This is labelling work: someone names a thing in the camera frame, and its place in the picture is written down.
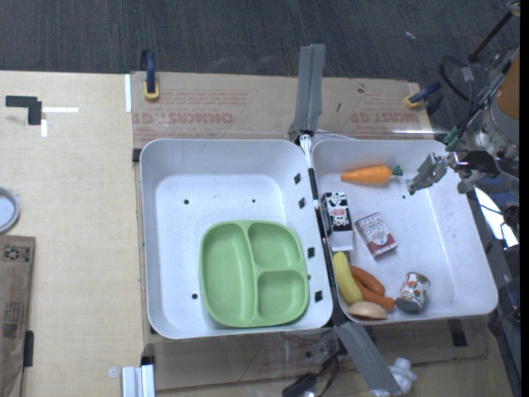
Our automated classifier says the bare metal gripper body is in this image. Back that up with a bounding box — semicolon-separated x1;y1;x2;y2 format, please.
447;124;520;179

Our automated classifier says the orange carrot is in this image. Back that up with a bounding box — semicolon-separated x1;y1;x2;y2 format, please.
340;164;404;185

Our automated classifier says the white plastic tray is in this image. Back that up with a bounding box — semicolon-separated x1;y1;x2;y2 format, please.
310;138;499;326
139;138;334;341

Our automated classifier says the red and white carton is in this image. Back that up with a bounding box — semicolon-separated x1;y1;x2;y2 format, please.
354;212;398;259

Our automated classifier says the cow print milk carton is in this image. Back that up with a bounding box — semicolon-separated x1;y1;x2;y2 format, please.
320;191;355;252

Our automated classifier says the white can with tomato print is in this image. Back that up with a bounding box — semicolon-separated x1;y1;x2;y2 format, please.
395;271;431;313

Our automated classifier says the orange sausage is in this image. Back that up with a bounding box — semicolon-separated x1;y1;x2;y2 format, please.
349;265;386;296
353;278;396;312

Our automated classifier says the yellow banana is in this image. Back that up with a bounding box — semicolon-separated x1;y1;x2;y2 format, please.
332;251;364;304

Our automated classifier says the tan bread bun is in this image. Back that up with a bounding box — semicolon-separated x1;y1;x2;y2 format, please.
346;300;388;321

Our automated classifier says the green divided plate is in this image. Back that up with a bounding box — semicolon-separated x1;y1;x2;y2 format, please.
199;219;311;328

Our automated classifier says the brown cardboard board red print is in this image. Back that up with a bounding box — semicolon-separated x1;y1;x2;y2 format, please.
130;70;489;390

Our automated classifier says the brown paper bag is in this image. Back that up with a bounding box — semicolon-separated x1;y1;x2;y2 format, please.
0;235;36;397

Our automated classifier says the black cylinder on white bracket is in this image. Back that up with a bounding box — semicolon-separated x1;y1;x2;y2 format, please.
473;184;521;250

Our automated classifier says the white ring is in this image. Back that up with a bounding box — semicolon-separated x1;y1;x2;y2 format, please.
0;186;21;235

